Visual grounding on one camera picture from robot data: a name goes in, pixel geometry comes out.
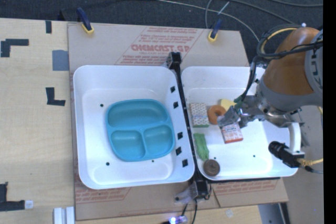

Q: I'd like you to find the yellow cheese wedge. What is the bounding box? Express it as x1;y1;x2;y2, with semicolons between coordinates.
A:
218;98;237;109

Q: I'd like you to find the orange doughnut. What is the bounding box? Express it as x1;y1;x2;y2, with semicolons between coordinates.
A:
207;104;227;125

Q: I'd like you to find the thin black rod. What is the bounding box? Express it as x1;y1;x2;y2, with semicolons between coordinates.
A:
174;60;203;185

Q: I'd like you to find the black cylinder on white bracket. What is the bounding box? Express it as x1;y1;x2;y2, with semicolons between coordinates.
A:
268;122;307;169

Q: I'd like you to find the blue divided plate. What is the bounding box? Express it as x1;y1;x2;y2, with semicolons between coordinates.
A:
105;98;176;163

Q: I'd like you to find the brown round biscuit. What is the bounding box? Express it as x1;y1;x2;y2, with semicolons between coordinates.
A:
203;159;221;177

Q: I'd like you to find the green and white carton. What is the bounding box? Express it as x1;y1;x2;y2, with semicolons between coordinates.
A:
188;102;211;129

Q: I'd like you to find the brown cardboard board red print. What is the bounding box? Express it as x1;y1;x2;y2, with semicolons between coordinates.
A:
67;22;289;221

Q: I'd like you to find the white plastic tray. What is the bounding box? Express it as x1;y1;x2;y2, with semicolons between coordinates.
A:
181;66;300;181
72;65;196;190

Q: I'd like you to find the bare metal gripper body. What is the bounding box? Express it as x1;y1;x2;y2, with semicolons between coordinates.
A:
239;95;292;129

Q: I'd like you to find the black block with thin wires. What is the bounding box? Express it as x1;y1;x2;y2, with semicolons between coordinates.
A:
193;179;211;199
167;51;183;70

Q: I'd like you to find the orange and white carton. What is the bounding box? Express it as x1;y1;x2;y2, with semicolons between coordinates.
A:
220;123;244;145

